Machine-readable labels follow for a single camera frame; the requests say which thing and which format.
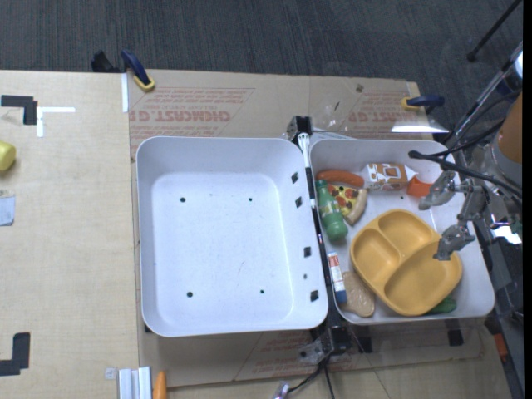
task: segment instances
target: wooden table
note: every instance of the wooden table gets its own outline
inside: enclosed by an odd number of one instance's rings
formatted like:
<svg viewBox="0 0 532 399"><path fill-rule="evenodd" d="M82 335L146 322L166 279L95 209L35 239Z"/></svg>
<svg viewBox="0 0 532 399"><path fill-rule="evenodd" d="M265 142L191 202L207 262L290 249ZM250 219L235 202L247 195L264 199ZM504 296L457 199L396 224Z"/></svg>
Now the wooden table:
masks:
<svg viewBox="0 0 532 399"><path fill-rule="evenodd" d="M44 135L22 108L0 108L0 140L17 147L0 172L16 195L0 227L0 361L30 333L29 368L0 377L0 397L114 398L112 368L139 366L129 118L122 75L4 71L2 95L32 96ZM331 375L338 398L510 398L490 334L481 357ZM170 398L271 397L279 379L179 387ZM328 397L324 375L293 397Z"/></svg>

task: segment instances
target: gray carpet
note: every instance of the gray carpet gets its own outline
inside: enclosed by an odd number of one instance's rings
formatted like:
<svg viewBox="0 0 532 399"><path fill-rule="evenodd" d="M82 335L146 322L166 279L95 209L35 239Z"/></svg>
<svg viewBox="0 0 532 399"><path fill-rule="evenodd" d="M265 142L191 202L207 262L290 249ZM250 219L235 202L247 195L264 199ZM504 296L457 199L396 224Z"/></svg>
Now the gray carpet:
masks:
<svg viewBox="0 0 532 399"><path fill-rule="evenodd" d="M451 128L523 38L514 0L0 0L0 68L91 71L103 50L145 68L415 81Z"/></svg>

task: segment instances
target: yellow object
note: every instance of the yellow object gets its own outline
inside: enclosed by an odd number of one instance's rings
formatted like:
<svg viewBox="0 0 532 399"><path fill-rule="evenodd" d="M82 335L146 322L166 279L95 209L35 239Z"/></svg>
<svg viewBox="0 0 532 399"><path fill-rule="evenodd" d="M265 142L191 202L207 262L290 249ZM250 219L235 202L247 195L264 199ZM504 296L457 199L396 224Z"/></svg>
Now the yellow object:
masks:
<svg viewBox="0 0 532 399"><path fill-rule="evenodd" d="M148 80L150 80L148 84L144 84L142 81L140 81L140 78L138 76L134 76L133 80L135 81L136 85L140 87L143 91L152 91L155 87L155 81L150 76L148 76Z"/></svg>
<svg viewBox="0 0 532 399"><path fill-rule="evenodd" d="M12 166L17 156L17 150L11 144L0 140L0 171L7 170Z"/></svg>
<svg viewBox="0 0 532 399"><path fill-rule="evenodd" d="M419 106L414 106L414 105L408 105L406 103L406 101L408 101L409 99L411 99L412 96L405 96L401 99L401 108L405 111L419 111L420 107Z"/></svg>
<svg viewBox="0 0 532 399"><path fill-rule="evenodd" d="M440 235L410 211L394 209L376 217L351 242L353 267L392 310L421 316L460 282L462 262L434 259Z"/></svg>
<svg viewBox="0 0 532 399"><path fill-rule="evenodd" d="M155 379L153 399L166 399L166 373L164 371L159 372Z"/></svg>

